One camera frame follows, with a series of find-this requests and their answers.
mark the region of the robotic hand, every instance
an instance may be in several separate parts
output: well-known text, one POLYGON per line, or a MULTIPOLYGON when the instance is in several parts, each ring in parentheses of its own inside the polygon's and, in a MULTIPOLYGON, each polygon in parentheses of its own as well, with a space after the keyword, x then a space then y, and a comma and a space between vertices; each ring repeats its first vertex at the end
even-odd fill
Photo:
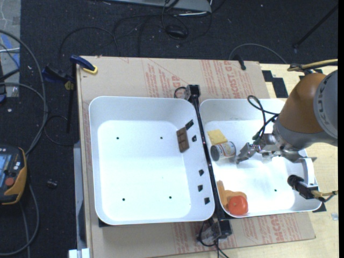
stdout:
POLYGON ((328 75, 306 74, 294 87, 274 121, 272 134, 261 135, 251 145, 246 143, 236 157, 236 163, 255 153, 261 153, 264 160, 282 156, 294 163, 301 162, 307 169, 305 179, 291 175, 289 185, 306 199, 315 197, 324 201, 317 191, 312 164, 314 158, 303 157, 299 151, 316 142, 338 145, 338 71, 328 75))

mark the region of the can lid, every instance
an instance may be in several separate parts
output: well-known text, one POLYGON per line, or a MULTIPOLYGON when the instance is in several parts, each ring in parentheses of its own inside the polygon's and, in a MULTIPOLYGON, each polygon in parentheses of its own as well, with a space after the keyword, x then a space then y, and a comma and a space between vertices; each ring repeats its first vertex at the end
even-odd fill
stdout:
POLYGON ((214 161, 218 161, 220 159, 220 153, 215 145, 210 147, 210 154, 214 161))

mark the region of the blue clamp handle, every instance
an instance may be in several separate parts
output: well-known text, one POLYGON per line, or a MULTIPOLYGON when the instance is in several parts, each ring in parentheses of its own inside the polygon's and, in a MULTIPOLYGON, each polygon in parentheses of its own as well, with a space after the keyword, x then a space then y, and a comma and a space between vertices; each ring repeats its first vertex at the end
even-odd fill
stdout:
POLYGON ((80 65, 81 67, 83 67, 83 68, 85 68, 87 70, 94 71, 96 69, 96 67, 93 66, 90 62, 88 62, 84 58, 81 58, 80 56, 77 56, 77 55, 72 55, 70 57, 70 61, 72 63, 80 65))

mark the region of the red button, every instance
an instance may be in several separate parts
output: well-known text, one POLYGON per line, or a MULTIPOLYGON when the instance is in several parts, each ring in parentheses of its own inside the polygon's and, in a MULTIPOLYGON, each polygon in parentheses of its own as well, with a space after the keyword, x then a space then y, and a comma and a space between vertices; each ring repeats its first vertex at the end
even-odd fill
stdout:
POLYGON ((14 185, 15 183, 15 179, 12 178, 12 177, 8 177, 5 181, 5 184, 8 186, 8 187, 11 187, 12 185, 14 185))

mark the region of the yellow sponge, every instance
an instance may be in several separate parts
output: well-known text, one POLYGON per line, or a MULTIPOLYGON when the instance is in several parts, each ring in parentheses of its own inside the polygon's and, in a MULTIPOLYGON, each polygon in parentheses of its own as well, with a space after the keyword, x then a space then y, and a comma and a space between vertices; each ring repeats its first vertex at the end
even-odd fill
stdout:
POLYGON ((223 144, 228 142, 226 137, 222 134, 220 129, 208 131, 208 136, 212 145, 223 144))

